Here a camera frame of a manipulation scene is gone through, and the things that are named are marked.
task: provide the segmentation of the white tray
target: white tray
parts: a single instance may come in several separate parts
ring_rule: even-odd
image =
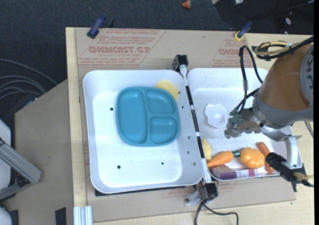
[[[118,93],[168,80],[180,91],[180,131],[171,144],[139,147],[124,142],[116,125]],[[83,80],[91,181],[106,194],[194,185],[203,176],[195,128],[182,76],[172,70],[96,70]]]
[[[258,72],[261,78],[264,78],[267,74],[267,71],[263,69],[258,69]],[[246,76],[248,79],[248,93],[260,87],[260,82],[256,77],[254,69],[247,68]],[[207,104],[221,104],[225,107],[227,114],[229,114],[243,99],[244,91],[241,69],[196,68],[188,73],[187,79],[194,102],[200,135],[212,147],[212,156],[221,151],[235,151],[245,147],[257,148],[256,143],[261,141],[268,146],[271,152],[275,152],[283,157],[287,156],[285,142],[275,142],[261,133],[243,133],[240,137],[227,139],[224,136],[226,127],[214,128],[208,124],[207,116],[204,113]],[[251,107],[252,100],[252,97],[247,99],[245,108]],[[234,158],[226,165],[233,170],[247,169],[240,162],[239,158]],[[259,168],[257,172],[257,176],[254,177],[279,175],[276,171],[269,174],[264,167]]]

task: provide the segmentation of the black carpet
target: black carpet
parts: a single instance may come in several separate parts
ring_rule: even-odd
[[[253,17],[309,0],[244,0],[239,5],[232,5],[230,0],[221,0],[216,5],[211,0],[192,0],[190,10],[182,8],[183,1],[0,0],[0,58],[30,66],[60,83],[66,79],[65,28],[91,27],[100,14],[114,17],[115,28],[240,30]],[[250,32],[281,33],[284,29],[280,22],[286,15],[287,12],[282,12],[254,20]],[[290,34],[313,34],[313,16],[314,4],[298,8],[291,14],[292,26],[285,30]],[[31,78],[45,91],[54,87],[54,83],[38,73],[0,61],[0,118],[6,121],[37,96],[8,93],[22,89],[41,94],[39,88],[22,78],[2,78],[8,75]],[[16,82],[3,86],[13,80]]]

